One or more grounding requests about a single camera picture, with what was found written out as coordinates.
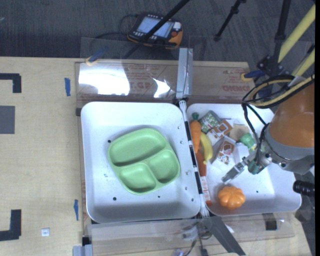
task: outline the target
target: toy carrot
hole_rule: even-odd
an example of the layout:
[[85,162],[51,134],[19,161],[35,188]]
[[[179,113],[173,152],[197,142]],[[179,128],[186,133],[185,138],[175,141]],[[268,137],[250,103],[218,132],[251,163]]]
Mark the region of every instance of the toy carrot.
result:
[[193,143],[194,152],[197,153],[199,150],[200,137],[201,137],[201,124],[198,121],[199,114],[192,114],[193,121],[190,123],[190,133]]
[[200,177],[207,176],[207,166],[204,164],[205,157],[200,150],[195,153],[196,162],[198,164],[198,170]]

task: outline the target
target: small green object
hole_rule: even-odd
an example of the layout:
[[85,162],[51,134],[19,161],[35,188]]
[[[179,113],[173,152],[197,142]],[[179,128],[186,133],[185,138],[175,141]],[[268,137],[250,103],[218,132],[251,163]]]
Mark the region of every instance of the small green object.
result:
[[108,159],[122,185],[143,195],[174,181],[180,174],[179,160],[165,137],[143,128],[110,143]]
[[198,120],[198,118],[199,118],[199,113],[197,113],[197,112],[192,113],[192,118],[193,118],[193,120]]
[[259,165],[256,165],[254,161],[250,162],[248,165],[248,171],[253,175],[258,174],[260,172]]
[[252,135],[249,132],[242,135],[240,137],[240,141],[248,147],[249,152],[255,151],[257,144],[255,139],[252,137]]

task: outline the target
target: yellow cable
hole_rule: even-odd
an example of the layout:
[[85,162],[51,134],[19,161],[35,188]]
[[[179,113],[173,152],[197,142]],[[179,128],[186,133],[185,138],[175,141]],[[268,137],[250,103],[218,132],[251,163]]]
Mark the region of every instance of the yellow cable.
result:
[[295,70],[292,72],[293,76],[302,76],[310,66],[315,63],[315,55],[316,55],[316,49],[313,49],[313,51],[310,53],[310,55],[304,60],[302,64],[297,66]]
[[[309,83],[311,80],[315,79],[315,75],[313,74],[312,76],[308,77],[307,79],[303,80],[302,82],[292,86],[289,90],[287,90],[285,93],[279,95],[278,97],[271,99],[269,101],[264,101],[264,102],[249,102],[250,105],[256,106],[256,107],[265,107],[271,104],[274,104],[278,101],[281,101],[283,98],[287,97],[288,95],[292,94],[293,92],[295,92],[296,90],[298,90],[299,88],[301,88],[302,86],[304,86],[305,84]],[[262,88],[268,86],[268,85],[272,85],[272,84],[276,84],[276,83],[286,83],[286,82],[291,82],[292,80],[290,79],[284,79],[284,80],[274,80],[274,81],[270,81],[270,82],[266,82],[261,84],[259,87],[255,88],[254,90],[252,90],[252,92],[248,95],[249,101],[253,99],[253,96],[256,94],[256,92],[260,91]]]
[[316,18],[316,5],[314,4],[306,13],[300,23],[295,27],[287,40],[281,46],[278,63],[280,63],[299,38],[304,34],[308,27],[314,22]]

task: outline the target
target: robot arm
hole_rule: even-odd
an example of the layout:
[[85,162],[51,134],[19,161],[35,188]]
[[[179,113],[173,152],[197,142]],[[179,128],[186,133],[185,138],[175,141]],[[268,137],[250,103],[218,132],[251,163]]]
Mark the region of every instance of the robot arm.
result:
[[[295,86],[303,88],[286,98],[281,98],[272,121],[265,126],[259,139],[259,147],[248,157],[237,163],[223,178],[228,183],[244,171],[258,174],[270,163],[283,170],[306,174],[315,165],[315,82],[314,75],[307,81],[287,87],[286,94]],[[266,102],[258,105],[270,106]]]

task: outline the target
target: yellow banana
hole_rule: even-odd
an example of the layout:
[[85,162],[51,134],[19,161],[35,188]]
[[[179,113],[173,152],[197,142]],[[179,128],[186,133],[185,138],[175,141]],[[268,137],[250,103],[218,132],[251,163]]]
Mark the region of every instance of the yellow banana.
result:
[[200,143],[203,149],[203,163],[206,165],[207,162],[214,156],[214,150],[212,148],[210,139],[204,132],[201,132]]

